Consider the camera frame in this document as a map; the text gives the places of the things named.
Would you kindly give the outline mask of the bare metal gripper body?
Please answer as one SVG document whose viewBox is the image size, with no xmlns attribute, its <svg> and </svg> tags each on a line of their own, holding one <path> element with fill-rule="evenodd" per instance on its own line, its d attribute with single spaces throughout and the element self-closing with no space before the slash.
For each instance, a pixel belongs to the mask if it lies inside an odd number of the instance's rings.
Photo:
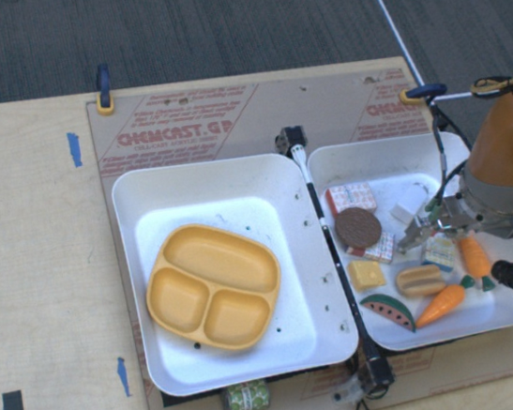
<svg viewBox="0 0 513 410">
<path fill-rule="evenodd" d="M 479 231 L 483 221 L 481 213 L 467 204 L 467 198 L 460 191 L 443 198 L 437 220 L 439 219 L 455 227 L 456 234 Z"/>
</svg>

